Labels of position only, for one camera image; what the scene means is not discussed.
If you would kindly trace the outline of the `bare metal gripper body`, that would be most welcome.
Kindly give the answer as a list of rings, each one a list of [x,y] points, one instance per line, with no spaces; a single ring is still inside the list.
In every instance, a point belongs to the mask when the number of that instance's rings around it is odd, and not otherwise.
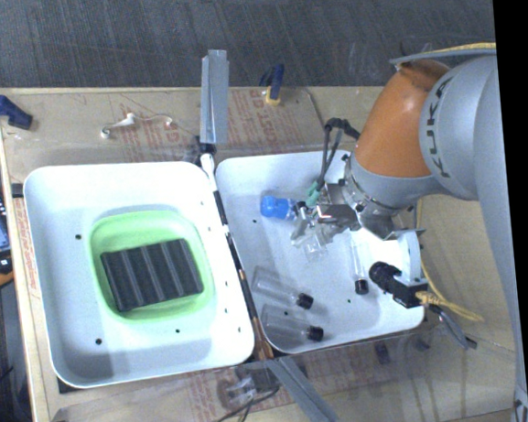
[[[365,229],[382,241],[397,239],[393,217],[396,210],[383,205],[360,186],[349,169],[336,183],[327,183],[318,196],[316,237],[322,244],[332,243],[345,231]]]

